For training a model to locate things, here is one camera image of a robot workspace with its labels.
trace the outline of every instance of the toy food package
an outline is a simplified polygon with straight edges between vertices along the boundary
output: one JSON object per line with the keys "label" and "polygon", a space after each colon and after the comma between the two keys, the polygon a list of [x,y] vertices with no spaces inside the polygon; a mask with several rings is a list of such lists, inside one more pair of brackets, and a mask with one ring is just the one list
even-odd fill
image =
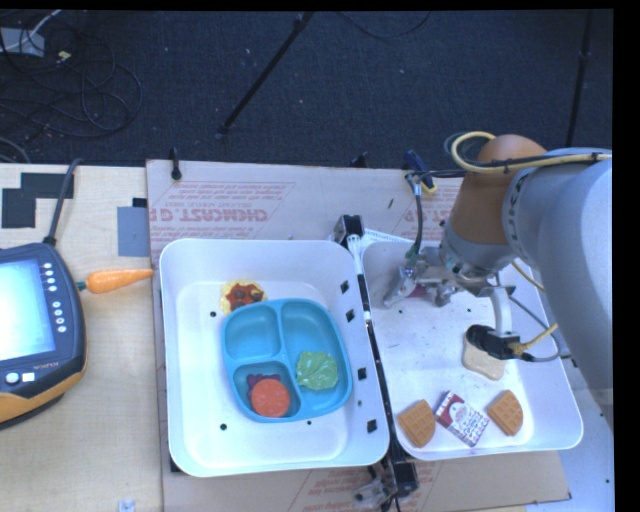
{"label": "toy food package", "polygon": [[472,448],[490,421],[487,416],[471,407],[452,391],[447,393],[438,406],[436,419],[449,432]]}

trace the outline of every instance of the blue divided plate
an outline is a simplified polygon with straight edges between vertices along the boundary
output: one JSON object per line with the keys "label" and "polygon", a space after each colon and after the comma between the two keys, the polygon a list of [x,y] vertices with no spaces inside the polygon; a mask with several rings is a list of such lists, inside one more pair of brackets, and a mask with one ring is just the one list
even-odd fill
{"label": "blue divided plate", "polygon": [[[338,382],[313,390],[296,381],[302,352],[324,352],[338,366]],[[322,305],[308,299],[278,299],[250,304],[230,313],[222,324],[222,355],[233,394],[249,418],[264,422],[305,420],[341,407],[353,380],[338,328]],[[284,416],[255,413],[249,398],[249,375],[279,376],[291,395]]]}

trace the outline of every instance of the toy bread slice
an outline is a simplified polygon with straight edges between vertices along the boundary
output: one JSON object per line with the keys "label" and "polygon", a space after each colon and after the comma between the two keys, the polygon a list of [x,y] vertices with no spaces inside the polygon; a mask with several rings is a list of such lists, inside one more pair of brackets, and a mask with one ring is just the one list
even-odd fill
{"label": "toy bread slice", "polygon": [[515,436],[522,428],[522,406],[511,390],[503,391],[487,408],[487,413],[508,436]]}
{"label": "toy bread slice", "polygon": [[436,430],[433,411],[426,400],[420,400],[397,416],[407,437],[418,448],[426,445]]}
{"label": "toy bread slice", "polygon": [[462,364],[468,370],[484,375],[491,380],[500,380],[504,375],[506,361],[496,359],[477,347],[474,347],[467,340],[463,340],[464,351],[462,353]]}

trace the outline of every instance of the black connector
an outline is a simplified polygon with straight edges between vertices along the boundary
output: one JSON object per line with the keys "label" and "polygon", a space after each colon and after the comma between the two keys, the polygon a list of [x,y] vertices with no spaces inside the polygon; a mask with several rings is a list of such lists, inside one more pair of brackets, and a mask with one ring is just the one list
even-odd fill
{"label": "black connector", "polygon": [[476,324],[467,329],[465,337],[474,347],[485,351],[496,359],[504,360],[519,357],[509,348],[509,344],[520,341],[520,337],[517,335],[499,336],[493,328]]}
{"label": "black connector", "polygon": [[364,224],[360,215],[342,215],[333,228],[333,241],[345,249],[349,249],[347,237],[349,235],[364,236]]}
{"label": "black connector", "polygon": [[398,498],[404,498],[418,488],[418,474],[411,462],[397,462],[393,464],[393,474],[396,477]]}

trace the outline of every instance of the metal rod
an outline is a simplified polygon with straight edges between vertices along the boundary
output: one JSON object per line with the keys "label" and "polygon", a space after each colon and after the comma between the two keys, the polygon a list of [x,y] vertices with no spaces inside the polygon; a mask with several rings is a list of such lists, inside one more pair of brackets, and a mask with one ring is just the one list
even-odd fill
{"label": "metal rod", "polygon": [[244,109],[247,103],[249,103],[253,95],[258,91],[258,89],[267,79],[269,74],[271,74],[271,71],[273,71],[273,68],[276,67],[280,59],[284,56],[286,51],[295,41],[296,37],[298,37],[300,33],[304,30],[304,28],[307,26],[313,14],[314,14],[313,11],[307,11],[302,16],[298,15],[298,17],[294,22],[293,32],[291,32],[287,40],[283,43],[283,45],[280,47],[278,52],[271,59],[271,62],[269,62],[267,67],[264,69],[264,71],[262,71],[258,79],[255,81],[255,83],[247,91],[244,98],[242,98],[242,100],[240,100],[240,103],[238,103],[238,105],[233,109],[229,117],[227,117],[226,121],[220,125],[220,127],[218,128],[218,132],[215,135],[216,139],[218,140],[222,139],[229,133],[229,127],[233,124],[233,122],[238,117],[238,115],[240,115],[240,112],[242,112],[242,109]]}
{"label": "metal rod", "polygon": [[580,106],[580,95],[582,94],[582,84],[584,82],[584,73],[587,66],[587,60],[591,57],[589,50],[591,42],[591,18],[593,15],[593,9],[587,11],[587,18],[585,20],[584,34],[582,36],[582,50],[580,51],[580,61],[578,67],[578,77],[576,79],[576,88],[573,93],[573,107],[571,110],[571,119],[569,121],[569,131],[567,133],[567,140],[565,142],[566,147],[573,145],[573,132],[576,127],[576,120],[578,118],[578,108]]}

